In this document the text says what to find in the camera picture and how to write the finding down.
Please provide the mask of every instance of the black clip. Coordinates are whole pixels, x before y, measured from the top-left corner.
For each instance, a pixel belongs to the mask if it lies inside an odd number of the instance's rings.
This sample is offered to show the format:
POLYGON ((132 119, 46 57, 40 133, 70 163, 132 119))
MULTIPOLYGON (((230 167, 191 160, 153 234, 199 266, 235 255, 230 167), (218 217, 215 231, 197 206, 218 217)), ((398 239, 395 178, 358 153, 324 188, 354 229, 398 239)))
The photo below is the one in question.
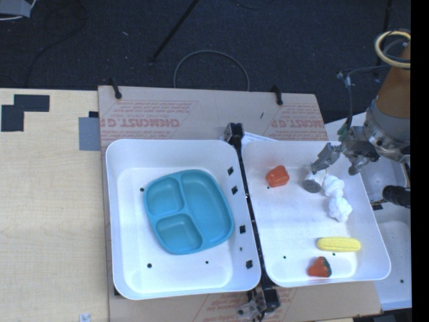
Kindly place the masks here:
POLYGON ((114 78, 109 79, 109 85, 111 85, 113 87, 113 90, 115 91, 115 98, 116 99, 122 98, 122 93, 119 92, 118 85, 116 84, 116 81, 114 78))
POLYGON ((275 96, 277 98, 277 105, 282 106, 282 93, 280 92, 279 88, 277 86, 273 86, 273 88, 270 90, 270 92, 275 93, 275 96))

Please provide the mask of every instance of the yellow corn toy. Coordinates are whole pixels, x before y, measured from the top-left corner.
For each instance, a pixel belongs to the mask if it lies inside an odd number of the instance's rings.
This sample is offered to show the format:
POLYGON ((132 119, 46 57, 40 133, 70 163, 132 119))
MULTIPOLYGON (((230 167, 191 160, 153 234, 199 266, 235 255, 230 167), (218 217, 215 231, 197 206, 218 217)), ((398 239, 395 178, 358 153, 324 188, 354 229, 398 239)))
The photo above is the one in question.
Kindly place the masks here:
POLYGON ((357 252, 361 249, 361 242, 353 237, 321 237, 317 241, 317 247, 321 250, 330 250, 332 252, 357 252))

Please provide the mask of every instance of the blue plate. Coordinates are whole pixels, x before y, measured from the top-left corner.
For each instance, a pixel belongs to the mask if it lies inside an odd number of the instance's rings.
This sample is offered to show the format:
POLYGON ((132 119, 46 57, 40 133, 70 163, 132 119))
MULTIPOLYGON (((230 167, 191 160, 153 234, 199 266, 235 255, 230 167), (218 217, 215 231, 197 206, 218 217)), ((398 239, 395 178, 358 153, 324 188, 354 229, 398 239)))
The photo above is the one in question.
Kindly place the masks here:
POLYGON ((202 170, 184 170, 150 182, 143 203, 156 237, 172 254, 215 247, 229 239, 234 229, 221 188, 202 170))

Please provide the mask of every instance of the white crumpled object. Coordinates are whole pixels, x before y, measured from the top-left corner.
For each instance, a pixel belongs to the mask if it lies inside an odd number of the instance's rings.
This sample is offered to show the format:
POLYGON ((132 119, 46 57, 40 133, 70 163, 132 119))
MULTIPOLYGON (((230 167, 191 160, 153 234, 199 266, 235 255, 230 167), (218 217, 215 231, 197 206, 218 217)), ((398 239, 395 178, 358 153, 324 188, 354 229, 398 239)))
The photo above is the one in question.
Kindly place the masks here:
POLYGON ((343 197, 333 197, 329 201, 329 215, 338 222, 345 222, 352 210, 349 202, 343 197))
POLYGON ((328 197, 342 197, 344 195, 344 181, 338 179, 335 175, 327 175, 325 176, 322 188, 324 190, 325 195, 328 197))

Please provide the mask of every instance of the robotic hand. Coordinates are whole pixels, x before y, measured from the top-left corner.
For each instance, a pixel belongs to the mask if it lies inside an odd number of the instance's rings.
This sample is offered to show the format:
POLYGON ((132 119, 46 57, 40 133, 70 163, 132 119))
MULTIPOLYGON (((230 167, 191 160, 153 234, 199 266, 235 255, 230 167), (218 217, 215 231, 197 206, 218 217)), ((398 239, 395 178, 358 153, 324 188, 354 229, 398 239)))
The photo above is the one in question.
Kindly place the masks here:
POLYGON ((310 165, 313 174, 328 168, 341 154, 350 160, 350 175, 360 172, 364 165, 377 161, 380 156, 399 163, 410 161, 411 35, 403 31, 385 32, 377 37, 375 51, 391 68, 367 109, 363 126, 352 127, 351 120, 347 120, 338 131, 341 144, 325 145, 317 161, 310 165), (408 40, 399 57, 387 55, 387 47, 380 50, 380 44, 388 36, 408 40))

